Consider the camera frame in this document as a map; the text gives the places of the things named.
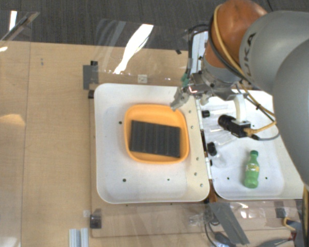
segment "black bracket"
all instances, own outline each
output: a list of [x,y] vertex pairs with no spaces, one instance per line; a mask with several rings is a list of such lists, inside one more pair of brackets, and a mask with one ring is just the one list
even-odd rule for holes
[[276,218],[285,218],[286,217],[286,211],[284,208],[284,202],[283,201],[275,201],[274,202],[274,209],[276,211]]
[[97,208],[90,218],[90,228],[102,228],[102,211],[100,208]]
[[89,84],[98,84],[98,62],[91,61],[90,65],[84,65],[83,69],[83,89],[89,90]]

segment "wooden table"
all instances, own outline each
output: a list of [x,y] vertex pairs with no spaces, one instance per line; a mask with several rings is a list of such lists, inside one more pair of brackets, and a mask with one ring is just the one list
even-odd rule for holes
[[[117,57],[108,56],[108,50]],[[23,247],[68,246],[70,228],[89,227],[85,210],[94,211],[98,203],[104,208],[116,207],[96,198],[91,185],[94,115],[92,100],[82,87],[82,66],[91,60],[114,66],[123,51],[9,42],[8,50],[0,56],[0,246],[18,246],[20,242]],[[27,53],[30,58],[20,61]],[[179,78],[186,55],[172,50],[142,50],[128,68],[143,73],[151,56],[154,61],[161,60],[155,67],[161,75]],[[287,201],[285,205],[292,208],[293,203]],[[140,226],[128,217],[121,217],[121,221],[122,230]],[[249,246],[269,238],[288,238],[290,231],[277,221],[281,220],[264,218],[262,227],[249,228]],[[97,233],[90,232],[90,246],[209,246],[202,228],[181,232],[138,237],[93,237]]]

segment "glass panel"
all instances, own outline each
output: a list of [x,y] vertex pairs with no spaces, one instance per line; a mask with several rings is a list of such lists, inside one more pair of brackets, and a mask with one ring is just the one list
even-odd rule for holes
[[0,246],[21,243],[30,23],[37,15],[0,11]]
[[96,29],[100,81],[179,85],[187,65],[187,31],[148,24],[102,20]]

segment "bottle cap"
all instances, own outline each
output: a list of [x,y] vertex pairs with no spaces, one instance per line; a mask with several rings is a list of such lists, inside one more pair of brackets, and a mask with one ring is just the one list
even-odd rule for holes
[[247,178],[245,179],[245,187],[248,188],[256,188],[259,185],[259,182],[255,178]]
[[256,150],[252,150],[250,154],[251,154],[251,155],[255,154],[256,156],[258,156],[258,155],[259,155],[259,152],[257,152]]

